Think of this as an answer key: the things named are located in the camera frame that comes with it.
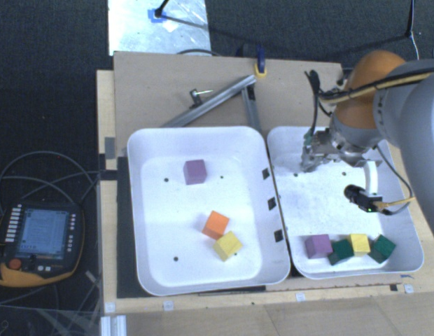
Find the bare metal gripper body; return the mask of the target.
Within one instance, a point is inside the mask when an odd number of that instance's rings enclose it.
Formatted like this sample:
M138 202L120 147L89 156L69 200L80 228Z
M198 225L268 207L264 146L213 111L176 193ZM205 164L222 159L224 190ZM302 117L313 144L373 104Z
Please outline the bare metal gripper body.
M320 157L320 165L343 161L351 167L362 167L366 161L363 155L372 145L372 130L325 129L313 134L309 130L303 139L303 153Z

